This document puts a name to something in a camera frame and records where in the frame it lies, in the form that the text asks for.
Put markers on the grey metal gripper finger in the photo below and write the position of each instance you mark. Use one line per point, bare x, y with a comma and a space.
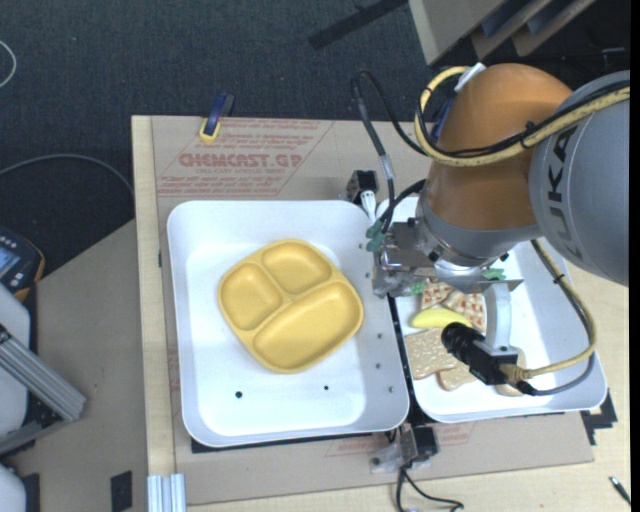
386, 286

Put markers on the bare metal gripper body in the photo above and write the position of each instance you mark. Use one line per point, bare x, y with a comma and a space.
407, 247

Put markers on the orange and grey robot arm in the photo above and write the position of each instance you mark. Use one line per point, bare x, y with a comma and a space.
490, 150

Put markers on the tan and red pizza slice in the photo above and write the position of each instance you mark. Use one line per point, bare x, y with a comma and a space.
472, 307
434, 296

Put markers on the yellow banana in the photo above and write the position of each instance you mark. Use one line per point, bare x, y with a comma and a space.
437, 317

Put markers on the tan square biscuit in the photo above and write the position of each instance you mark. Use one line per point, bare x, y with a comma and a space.
425, 352

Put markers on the yellow divided plate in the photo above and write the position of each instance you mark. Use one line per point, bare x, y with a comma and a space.
295, 320

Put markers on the beige bread slice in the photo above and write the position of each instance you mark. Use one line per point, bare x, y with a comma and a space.
456, 377

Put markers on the white plastic tray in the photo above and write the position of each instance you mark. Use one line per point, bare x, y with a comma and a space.
280, 410
540, 320

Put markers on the tan bread piece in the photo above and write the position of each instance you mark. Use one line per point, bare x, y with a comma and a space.
509, 390

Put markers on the brown cardboard board red print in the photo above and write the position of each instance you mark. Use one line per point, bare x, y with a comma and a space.
240, 160

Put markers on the black cylinder on white bracket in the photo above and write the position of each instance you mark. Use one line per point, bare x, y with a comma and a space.
467, 345

